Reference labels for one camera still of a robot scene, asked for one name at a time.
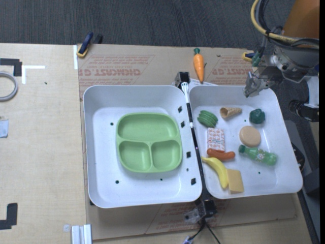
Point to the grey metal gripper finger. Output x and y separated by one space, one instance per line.
250 90
262 85

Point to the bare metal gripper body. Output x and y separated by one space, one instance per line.
273 68

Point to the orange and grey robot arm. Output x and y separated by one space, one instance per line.
303 14

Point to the green broccoli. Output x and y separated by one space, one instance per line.
257 116

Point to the tan ice cream cone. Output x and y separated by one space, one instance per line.
228 111

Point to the beige round biscuit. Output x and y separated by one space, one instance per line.
250 136

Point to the green sliced cucumber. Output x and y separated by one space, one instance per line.
207 118

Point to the orange carrot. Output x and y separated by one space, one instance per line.
198 66

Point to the white and red carton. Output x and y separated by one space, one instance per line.
215 138

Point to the green plastic bottle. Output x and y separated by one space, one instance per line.
259 156

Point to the orange sausage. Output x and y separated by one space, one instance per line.
223 155

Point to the thin black and white rod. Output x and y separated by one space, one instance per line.
194 136

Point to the yellow banana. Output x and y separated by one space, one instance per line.
219 169

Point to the white plastic tray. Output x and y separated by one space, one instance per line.
269 179
106 187

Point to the yellow cheese wedge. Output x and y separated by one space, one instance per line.
235 182

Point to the green divided plate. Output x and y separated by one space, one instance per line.
147 126

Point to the brown cardboard board red print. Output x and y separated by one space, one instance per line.
127 67

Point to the grey tape roll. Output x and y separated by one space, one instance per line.
15 88

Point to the black cylinder on white bracket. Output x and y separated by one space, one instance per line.
306 110

